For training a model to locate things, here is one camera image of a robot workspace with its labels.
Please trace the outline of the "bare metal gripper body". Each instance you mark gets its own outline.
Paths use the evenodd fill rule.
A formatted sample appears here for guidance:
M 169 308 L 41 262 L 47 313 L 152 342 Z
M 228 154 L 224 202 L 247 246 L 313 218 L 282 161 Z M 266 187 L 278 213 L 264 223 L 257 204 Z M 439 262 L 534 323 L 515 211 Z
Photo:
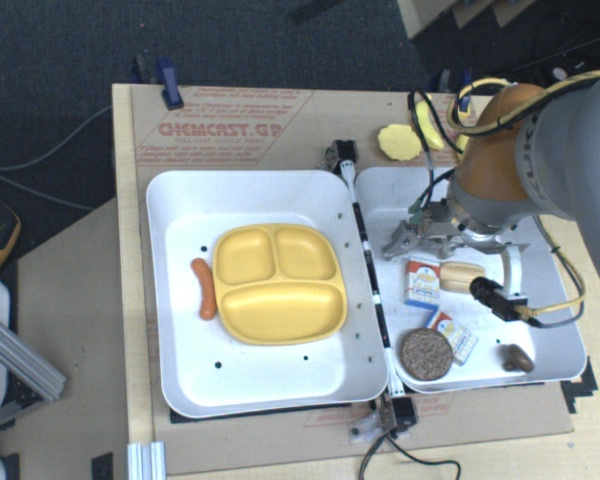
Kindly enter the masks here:
M 409 223 L 418 226 L 420 249 L 428 249 L 427 240 L 433 238 L 460 238 L 462 248 L 473 248 L 484 254 L 499 254 L 507 248 L 497 238 L 503 227 L 488 226 L 475 219 L 455 200 L 431 202 L 424 210 L 418 210 Z

